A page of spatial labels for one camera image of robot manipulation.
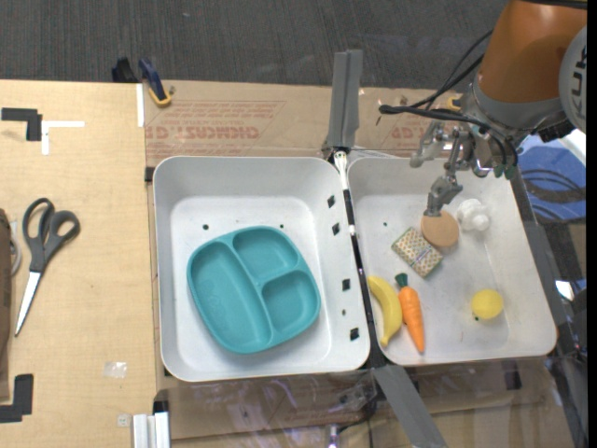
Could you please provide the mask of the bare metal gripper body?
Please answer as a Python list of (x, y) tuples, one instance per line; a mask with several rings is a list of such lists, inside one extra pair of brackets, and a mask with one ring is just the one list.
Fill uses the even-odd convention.
[(455, 179), (460, 171), (471, 171), (483, 178), (512, 179), (518, 169), (518, 150), (514, 140), (497, 129), (461, 122), (451, 133), (451, 153), (446, 162), (446, 177)]

